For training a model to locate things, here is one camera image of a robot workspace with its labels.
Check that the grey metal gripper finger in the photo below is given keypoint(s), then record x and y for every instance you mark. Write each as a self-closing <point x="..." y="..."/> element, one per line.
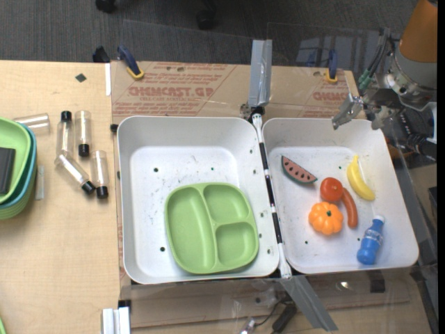
<point x="346" y="111"/>
<point x="378" y="119"/>

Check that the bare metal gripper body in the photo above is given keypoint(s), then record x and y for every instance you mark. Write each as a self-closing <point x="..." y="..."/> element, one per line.
<point x="400" y="90"/>

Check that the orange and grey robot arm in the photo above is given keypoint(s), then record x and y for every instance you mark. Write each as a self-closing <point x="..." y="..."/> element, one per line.
<point x="419" y="30"/>

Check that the white plastic tray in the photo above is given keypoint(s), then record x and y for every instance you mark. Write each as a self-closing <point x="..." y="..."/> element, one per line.
<point x="180" y="165"/>
<point x="313" y="137"/>

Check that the yellow banana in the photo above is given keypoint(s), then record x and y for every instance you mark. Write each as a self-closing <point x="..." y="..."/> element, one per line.
<point x="358" y="181"/>

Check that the watermelon slice toy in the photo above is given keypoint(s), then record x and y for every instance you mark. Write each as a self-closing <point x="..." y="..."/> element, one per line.
<point x="297" y="172"/>

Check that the red tomato toy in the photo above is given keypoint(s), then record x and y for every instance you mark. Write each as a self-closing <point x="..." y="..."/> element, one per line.
<point x="330" y="189"/>

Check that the orange sausage toy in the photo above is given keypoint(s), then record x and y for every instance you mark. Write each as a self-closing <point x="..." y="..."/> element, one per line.
<point x="351" y="209"/>

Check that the thin black and white rod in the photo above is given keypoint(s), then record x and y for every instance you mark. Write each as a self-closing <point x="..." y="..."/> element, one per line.
<point x="266" y="167"/>

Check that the orange pumpkin toy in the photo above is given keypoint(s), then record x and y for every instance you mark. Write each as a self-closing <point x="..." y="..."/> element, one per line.
<point x="325" y="218"/>

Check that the blue bottle white cap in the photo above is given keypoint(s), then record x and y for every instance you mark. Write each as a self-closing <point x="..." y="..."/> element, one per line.
<point x="369" y="244"/>

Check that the brown cardboard board red print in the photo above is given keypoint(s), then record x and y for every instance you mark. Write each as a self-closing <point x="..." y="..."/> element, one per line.
<point x="194" y="89"/>

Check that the black office chair base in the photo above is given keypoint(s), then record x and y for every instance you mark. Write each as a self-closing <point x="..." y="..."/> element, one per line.
<point x="205" y="10"/>

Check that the green divided plate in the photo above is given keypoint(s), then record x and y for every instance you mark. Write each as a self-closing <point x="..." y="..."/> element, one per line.
<point x="21" y="209"/>
<point x="194" y="228"/>
<point x="17" y="136"/>

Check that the clear bottle black cap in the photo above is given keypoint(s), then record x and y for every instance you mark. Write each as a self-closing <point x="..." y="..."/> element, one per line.
<point x="64" y="134"/>
<point x="83" y="131"/>
<point x="100" y="172"/>
<point x="73" y="172"/>

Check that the clear bottle without cap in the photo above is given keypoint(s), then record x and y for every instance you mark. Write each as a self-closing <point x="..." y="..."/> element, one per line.
<point x="33" y="122"/>

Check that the small clear plastic strip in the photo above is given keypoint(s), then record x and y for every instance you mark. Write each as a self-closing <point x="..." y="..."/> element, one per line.
<point x="40" y="183"/>

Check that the teal divided plate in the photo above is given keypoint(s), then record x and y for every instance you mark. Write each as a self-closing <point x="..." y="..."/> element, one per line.
<point x="33" y="165"/>

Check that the flat black rectangular object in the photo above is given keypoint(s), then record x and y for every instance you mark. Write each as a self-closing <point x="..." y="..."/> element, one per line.
<point x="6" y="169"/>

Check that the black cylinder on white bracket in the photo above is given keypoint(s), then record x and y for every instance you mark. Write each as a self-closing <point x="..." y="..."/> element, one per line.
<point x="415" y="125"/>

